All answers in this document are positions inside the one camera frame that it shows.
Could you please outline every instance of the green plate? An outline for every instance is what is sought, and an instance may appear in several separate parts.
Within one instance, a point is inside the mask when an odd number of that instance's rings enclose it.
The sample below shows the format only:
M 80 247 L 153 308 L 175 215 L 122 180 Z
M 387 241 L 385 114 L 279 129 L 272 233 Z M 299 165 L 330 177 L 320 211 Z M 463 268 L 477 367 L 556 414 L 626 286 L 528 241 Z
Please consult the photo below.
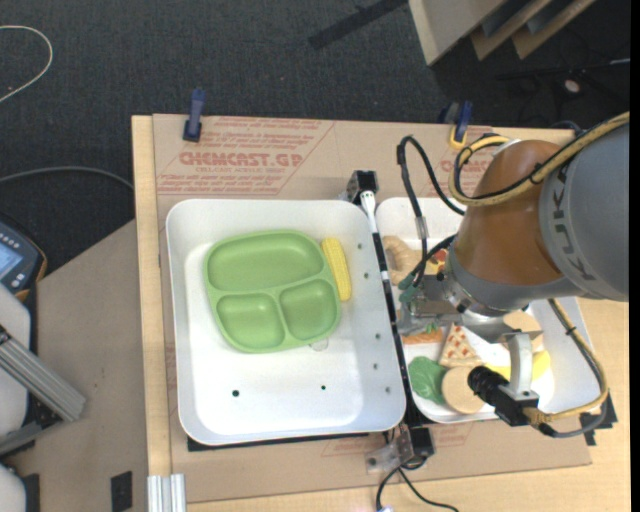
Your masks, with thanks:
M 207 252 L 209 302 L 225 339 L 264 353 L 326 338 L 340 321 L 340 299 L 320 245 L 295 230 L 222 240 Z

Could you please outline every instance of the toy pizza slice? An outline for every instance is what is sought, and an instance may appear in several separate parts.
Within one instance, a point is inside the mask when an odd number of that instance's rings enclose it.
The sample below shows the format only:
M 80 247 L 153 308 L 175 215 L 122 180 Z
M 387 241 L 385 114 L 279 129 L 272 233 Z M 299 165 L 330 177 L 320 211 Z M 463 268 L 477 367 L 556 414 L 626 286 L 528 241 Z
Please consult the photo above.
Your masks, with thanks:
M 447 368 L 453 368 L 456 366 L 478 366 L 482 364 L 482 360 L 469 343 L 464 329 L 453 324 L 442 347 L 438 363 Z

